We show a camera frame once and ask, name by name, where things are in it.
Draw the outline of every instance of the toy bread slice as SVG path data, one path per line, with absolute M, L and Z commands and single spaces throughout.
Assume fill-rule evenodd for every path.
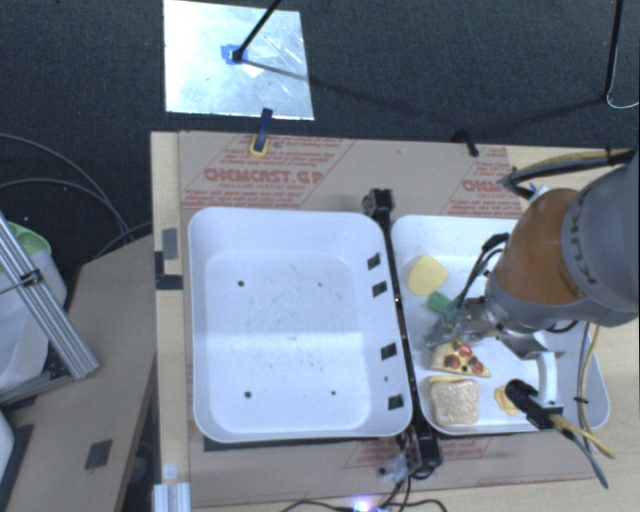
M 429 379 L 429 397 L 435 412 L 434 421 L 447 425 L 473 425 L 478 421 L 480 397 L 478 383 L 472 379 Z

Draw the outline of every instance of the blue clip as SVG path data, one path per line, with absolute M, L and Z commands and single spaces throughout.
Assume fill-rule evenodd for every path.
M 258 135 L 256 135 L 251 141 L 251 149 L 249 152 L 256 158 L 262 158 L 267 154 L 269 148 L 269 140 L 267 139 L 267 132 L 271 125 L 271 118 L 273 116 L 273 110 L 270 108 L 263 108 L 262 115 L 260 116 L 260 128 L 258 129 Z
M 235 44 L 225 44 L 220 47 L 220 53 L 222 55 L 222 58 L 227 64 L 242 64 L 242 61 L 236 62 L 235 60 L 233 60 L 233 57 L 231 55 L 233 51 L 237 50 L 238 48 L 240 47 Z M 242 59 L 243 60 L 247 59 L 248 55 L 249 55 L 249 50 L 247 49 L 244 51 L 244 54 L 242 55 Z

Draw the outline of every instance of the cardboard sheet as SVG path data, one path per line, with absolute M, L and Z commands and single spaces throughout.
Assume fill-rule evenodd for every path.
M 250 134 L 181 133 L 181 240 L 207 206 L 359 211 L 372 188 L 391 188 L 393 219 L 406 214 L 517 218 L 519 199 L 495 184 L 510 172 L 507 150 L 464 145 L 272 136 L 267 156 L 249 155 Z M 219 445 L 193 421 L 190 290 L 183 258 L 189 460 L 195 508 L 354 494 L 393 488 L 377 468 L 395 439 L 274 446 Z M 555 433 L 447 439 L 444 464 L 419 489 L 480 487 L 589 478 L 584 457 Z

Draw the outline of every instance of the toy pizza slice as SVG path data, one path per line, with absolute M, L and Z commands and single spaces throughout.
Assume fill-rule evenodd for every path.
M 453 338 L 436 346 L 431 353 L 431 369 L 456 375 L 491 377 L 491 372 L 474 355 L 468 343 Z

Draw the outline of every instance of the white plastic tray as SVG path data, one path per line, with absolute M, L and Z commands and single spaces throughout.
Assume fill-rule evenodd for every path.
M 471 377 L 479 384 L 480 417 L 473 425 L 438 425 L 434 421 L 435 414 L 428 394 L 429 378 L 451 374 L 429 369 L 429 353 L 425 353 L 423 344 L 437 316 L 427 308 L 427 298 L 414 295 L 407 288 L 409 270 L 420 256 L 434 257 L 449 273 L 439 291 L 453 298 L 462 290 L 482 244 L 491 235 L 510 232 L 514 225 L 515 221 L 504 219 L 411 215 L 402 217 L 393 226 L 393 247 L 420 405 L 429 423 L 445 434 L 501 434 L 536 430 L 523 413 L 509 416 L 500 410 L 494 399 L 494 390 L 516 378 L 538 388 L 540 371 L 536 361 L 519 359 L 494 338 L 474 343 L 474 352 L 491 371 L 490 378 Z M 483 295 L 485 283 L 483 277 L 476 279 L 468 297 Z M 565 406 L 565 416 L 576 423 L 577 410 L 573 397 L 576 394 L 582 330 L 583 325 L 578 325 L 565 334 L 544 333 L 538 338 L 549 350 L 563 352 L 556 360 L 558 401 Z M 589 397 L 589 418 L 592 425 L 598 427 L 608 417 L 609 400 L 595 358 L 589 369 L 586 396 Z
M 206 436 L 377 437 L 407 427 L 384 237 L 371 219 L 208 208 L 188 236 L 194 416 Z

